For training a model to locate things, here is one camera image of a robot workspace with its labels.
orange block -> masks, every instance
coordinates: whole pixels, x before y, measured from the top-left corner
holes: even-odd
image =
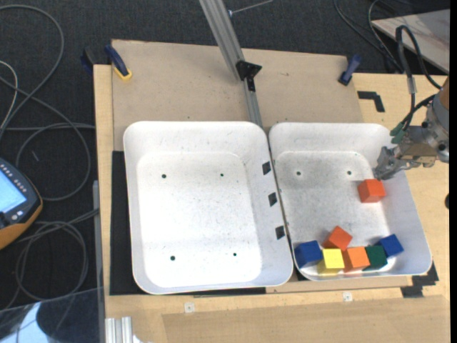
[[[344,271],[356,272],[370,266],[370,259],[364,247],[348,248],[343,252]]]
[[[378,202],[386,196],[383,182],[377,179],[365,179],[357,186],[357,190],[363,203]]]
[[[352,235],[344,231],[340,226],[335,227],[328,238],[322,243],[322,247],[327,249],[346,250],[352,240]]]

red block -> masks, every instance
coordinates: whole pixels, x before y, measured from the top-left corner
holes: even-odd
[[[383,182],[377,179],[365,179],[358,185],[357,190],[363,203],[378,202],[386,196]]]
[[[340,226],[335,227],[327,239],[322,243],[322,247],[327,249],[341,249],[345,251],[352,240],[352,235],[344,231]]]

handheld device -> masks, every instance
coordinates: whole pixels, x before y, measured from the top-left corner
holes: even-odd
[[[0,249],[25,232],[42,208],[34,185],[0,157]]]

block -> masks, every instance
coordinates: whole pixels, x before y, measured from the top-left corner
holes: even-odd
[[[323,258],[321,247],[316,240],[301,243],[293,251],[295,252],[298,268],[304,267],[306,264],[311,265],[319,262]]]
[[[386,196],[383,182],[377,179],[365,179],[357,186],[357,190],[363,203],[379,202]]]
[[[372,247],[366,247],[366,254],[370,261],[370,266],[366,267],[364,271],[374,271],[384,267],[387,264],[386,253],[384,248],[379,245],[374,245]]]
[[[366,253],[365,247],[348,248],[343,252],[344,271],[357,272],[362,271],[370,266],[370,259]]]
[[[323,259],[317,264],[319,274],[337,274],[344,269],[341,249],[323,249]]]
[[[376,245],[384,248],[387,258],[393,257],[394,255],[400,254],[404,251],[403,246],[395,234],[382,238],[376,243]]]
[[[344,251],[347,249],[351,240],[352,235],[340,228],[340,226],[337,226],[322,243],[322,247],[326,249],[336,248]]]

blue screen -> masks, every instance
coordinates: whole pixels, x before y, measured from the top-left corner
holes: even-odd
[[[25,201],[26,197],[0,171],[0,212],[8,212]]]

